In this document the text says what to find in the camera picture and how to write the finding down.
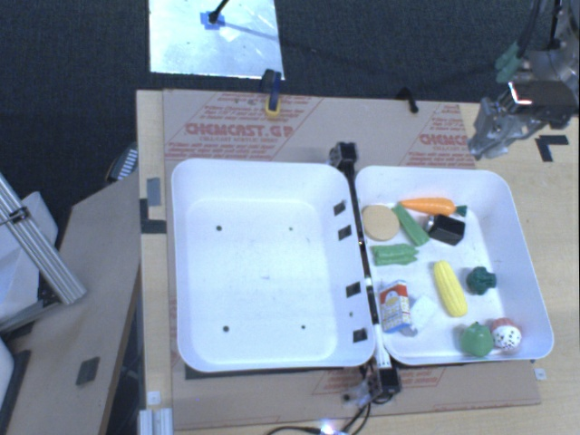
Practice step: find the green bean bundle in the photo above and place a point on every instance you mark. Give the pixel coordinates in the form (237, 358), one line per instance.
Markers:
(393, 255)

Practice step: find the white and red cupcake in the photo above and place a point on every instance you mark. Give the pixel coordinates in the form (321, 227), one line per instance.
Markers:
(506, 334)

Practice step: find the green broccoli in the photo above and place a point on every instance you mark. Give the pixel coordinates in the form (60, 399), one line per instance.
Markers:
(481, 280)

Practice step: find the black box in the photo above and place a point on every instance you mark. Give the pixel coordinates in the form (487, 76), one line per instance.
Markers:
(447, 230)

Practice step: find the white plastic tray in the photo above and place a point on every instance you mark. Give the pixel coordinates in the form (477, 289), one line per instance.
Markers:
(263, 265)
(480, 247)

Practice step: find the orange carrot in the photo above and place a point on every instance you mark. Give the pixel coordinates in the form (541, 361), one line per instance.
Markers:
(428, 205)

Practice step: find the green pea pod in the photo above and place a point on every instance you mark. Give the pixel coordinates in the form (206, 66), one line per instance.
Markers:
(411, 225)

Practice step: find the red and blue carton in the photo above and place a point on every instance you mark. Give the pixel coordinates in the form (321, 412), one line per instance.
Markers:
(394, 307)

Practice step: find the green pepper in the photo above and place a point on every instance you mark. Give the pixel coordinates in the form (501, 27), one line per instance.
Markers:
(476, 340)

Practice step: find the brown cardboard board red print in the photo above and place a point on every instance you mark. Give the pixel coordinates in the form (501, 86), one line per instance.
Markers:
(299, 129)

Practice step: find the yellow corn cob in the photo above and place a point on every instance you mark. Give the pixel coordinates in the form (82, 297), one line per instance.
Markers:
(449, 288)

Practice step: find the white packet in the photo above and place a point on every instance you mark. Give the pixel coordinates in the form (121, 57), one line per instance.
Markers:
(424, 312)

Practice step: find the tan round biscuit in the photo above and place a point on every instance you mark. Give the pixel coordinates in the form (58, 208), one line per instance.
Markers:
(379, 223)

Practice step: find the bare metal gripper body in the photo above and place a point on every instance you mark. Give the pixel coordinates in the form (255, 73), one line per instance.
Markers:
(550, 95)

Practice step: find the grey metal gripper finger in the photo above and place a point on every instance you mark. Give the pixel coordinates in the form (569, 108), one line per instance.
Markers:
(519, 132)
(487, 129)

